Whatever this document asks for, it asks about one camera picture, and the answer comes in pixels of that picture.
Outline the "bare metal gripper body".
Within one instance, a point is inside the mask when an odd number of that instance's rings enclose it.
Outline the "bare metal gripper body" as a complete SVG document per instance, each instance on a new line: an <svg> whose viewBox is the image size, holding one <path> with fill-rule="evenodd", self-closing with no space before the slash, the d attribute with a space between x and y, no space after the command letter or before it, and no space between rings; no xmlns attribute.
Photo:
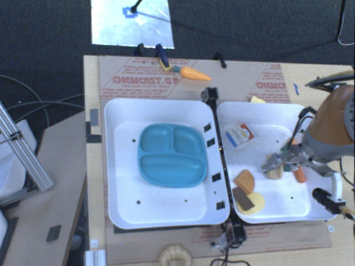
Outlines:
<svg viewBox="0 0 355 266"><path fill-rule="evenodd" d="M281 150L280 159L282 163L290 170L296 171L300 166L309 167L318 174L330 174L331 168L328 161L323 159L306 144L291 145Z"/></svg>

